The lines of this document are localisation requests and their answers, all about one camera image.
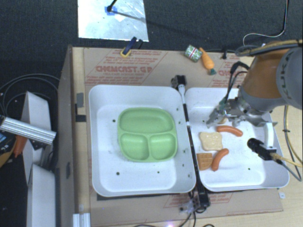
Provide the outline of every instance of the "toy sausage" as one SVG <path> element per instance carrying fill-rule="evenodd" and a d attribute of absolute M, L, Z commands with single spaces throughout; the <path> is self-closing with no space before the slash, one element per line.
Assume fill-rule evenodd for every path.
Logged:
<path fill-rule="evenodd" d="M 212 170 L 215 172 L 219 169 L 219 163 L 221 159 L 229 153 L 227 148 L 220 150 L 217 155 L 215 155 L 213 162 L 212 162 Z"/>
<path fill-rule="evenodd" d="M 229 132 L 238 137 L 243 135 L 243 132 L 235 127 L 231 127 L 228 125 L 217 126 L 217 132 Z"/>

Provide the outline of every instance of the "metal plate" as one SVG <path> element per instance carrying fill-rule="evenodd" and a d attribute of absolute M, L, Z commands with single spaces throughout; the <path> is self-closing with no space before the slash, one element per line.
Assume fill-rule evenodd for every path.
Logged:
<path fill-rule="evenodd" d="M 135 36 L 148 42 L 143 0 L 118 0 L 115 13 L 107 13 L 112 1 L 78 0 L 79 37 L 129 41 Z"/>

